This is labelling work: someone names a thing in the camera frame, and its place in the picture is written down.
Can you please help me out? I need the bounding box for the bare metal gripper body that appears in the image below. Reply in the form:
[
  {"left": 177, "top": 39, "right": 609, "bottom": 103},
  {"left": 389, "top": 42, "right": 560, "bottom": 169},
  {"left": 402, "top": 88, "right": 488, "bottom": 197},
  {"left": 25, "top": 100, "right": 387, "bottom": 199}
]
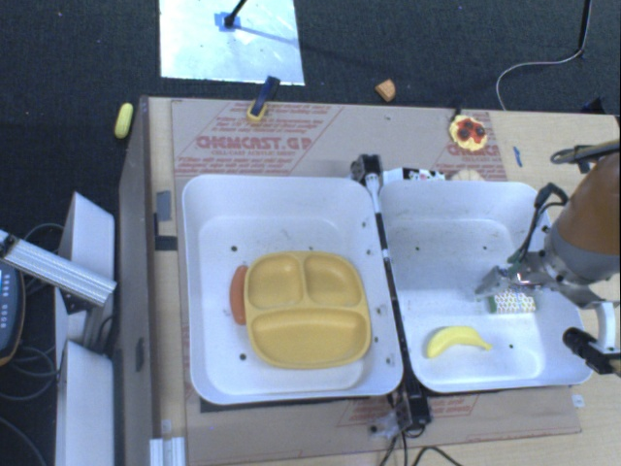
[{"left": 507, "top": 249, "right": 604, "bottom": 310}]

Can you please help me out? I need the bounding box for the white plastic tray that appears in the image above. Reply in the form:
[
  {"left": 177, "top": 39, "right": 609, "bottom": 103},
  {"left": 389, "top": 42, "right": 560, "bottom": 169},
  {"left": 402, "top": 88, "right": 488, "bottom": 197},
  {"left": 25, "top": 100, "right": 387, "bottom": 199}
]
[
  {"left": 181, "top": 173, "right": 405, "bottom": 406},
  {"left": 377, "top": 180, "right": 595, "bottom": 395}
]

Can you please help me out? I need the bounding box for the yellow banana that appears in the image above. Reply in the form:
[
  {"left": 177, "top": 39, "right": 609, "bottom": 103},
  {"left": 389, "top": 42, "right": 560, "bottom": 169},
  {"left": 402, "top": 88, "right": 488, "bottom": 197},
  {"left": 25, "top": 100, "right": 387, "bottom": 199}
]
[{"left": 426, "top": 325, "right": 494, "bottom": 360}]

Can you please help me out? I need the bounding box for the thin black and white rod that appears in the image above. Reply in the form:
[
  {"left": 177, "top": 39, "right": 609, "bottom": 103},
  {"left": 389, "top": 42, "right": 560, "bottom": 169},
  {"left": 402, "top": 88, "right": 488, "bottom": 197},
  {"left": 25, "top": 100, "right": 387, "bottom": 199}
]
[{"left": 368, "top": 174, "right": 421, "bottom": 400}]

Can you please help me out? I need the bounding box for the beige bread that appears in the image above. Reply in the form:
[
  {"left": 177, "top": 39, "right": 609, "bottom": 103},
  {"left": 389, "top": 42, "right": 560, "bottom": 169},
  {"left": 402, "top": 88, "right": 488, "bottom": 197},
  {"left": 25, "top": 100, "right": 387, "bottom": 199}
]
[{"left": 447, "top": 168, "right": 487, "bottom": 183}]

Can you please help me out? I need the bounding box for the yellow pizza slice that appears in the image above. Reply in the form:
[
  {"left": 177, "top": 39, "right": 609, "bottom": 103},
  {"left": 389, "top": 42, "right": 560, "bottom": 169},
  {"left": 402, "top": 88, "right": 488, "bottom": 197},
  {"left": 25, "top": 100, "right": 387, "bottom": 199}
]
[{"left": 447, "top": 114, "right": 489, "bottom": 152}]

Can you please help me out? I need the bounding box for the yellow divided plate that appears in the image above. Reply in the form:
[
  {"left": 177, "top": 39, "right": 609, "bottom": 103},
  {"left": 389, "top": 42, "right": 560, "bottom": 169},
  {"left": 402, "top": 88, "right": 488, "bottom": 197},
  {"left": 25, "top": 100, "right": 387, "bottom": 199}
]
[{"left": 243, "top": 250, "right": 374, "bottom": 370}]

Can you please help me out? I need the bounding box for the brown biscuit wedge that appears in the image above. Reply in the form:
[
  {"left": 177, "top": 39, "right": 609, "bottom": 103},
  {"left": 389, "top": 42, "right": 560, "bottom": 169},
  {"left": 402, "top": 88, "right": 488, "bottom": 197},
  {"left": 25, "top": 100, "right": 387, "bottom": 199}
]
[{"left": 374, "top": 78, "right": 398, "bottom": 103}]

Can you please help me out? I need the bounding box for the brown cardboard board red print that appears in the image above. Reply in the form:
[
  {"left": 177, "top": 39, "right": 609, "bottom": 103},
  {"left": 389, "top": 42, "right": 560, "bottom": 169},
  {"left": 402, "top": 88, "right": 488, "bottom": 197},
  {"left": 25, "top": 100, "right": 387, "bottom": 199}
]
[{"left": 169, "top": 98, "right": 583, "bottom": 449}]

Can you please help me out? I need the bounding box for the orange sausage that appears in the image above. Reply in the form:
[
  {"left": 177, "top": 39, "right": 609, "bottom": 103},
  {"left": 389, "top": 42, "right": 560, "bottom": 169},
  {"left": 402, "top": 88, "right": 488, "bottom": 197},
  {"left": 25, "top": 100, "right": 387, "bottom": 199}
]
[{"left": 229, "top": 265, "right": 250, "bottom": 326}]

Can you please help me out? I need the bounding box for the yellow oblong toy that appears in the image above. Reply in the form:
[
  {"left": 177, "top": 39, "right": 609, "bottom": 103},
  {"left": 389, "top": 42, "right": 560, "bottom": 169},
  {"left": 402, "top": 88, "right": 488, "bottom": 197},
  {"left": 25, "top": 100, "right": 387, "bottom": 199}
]
[{"left": 114, "top": 102, "right": 135, "bottom": 140}]

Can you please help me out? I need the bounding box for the black cylinder on white bracket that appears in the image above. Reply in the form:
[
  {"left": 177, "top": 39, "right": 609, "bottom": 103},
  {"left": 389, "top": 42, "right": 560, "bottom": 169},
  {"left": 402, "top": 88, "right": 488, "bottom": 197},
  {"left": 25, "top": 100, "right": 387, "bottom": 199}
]
[{"left": 562, "top": 301, "right": 621, "bottom": 376}]

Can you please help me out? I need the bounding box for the black block with thin wires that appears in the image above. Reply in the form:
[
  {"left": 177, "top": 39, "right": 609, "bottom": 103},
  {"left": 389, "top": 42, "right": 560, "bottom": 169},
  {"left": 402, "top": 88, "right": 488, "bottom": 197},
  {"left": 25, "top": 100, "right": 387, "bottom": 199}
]
[
  {"left": 395, "top": 389, "right": 433, "bottom": 430},
  {"left": 350, "top": 153, "right": 385, "bottom": 181}
]

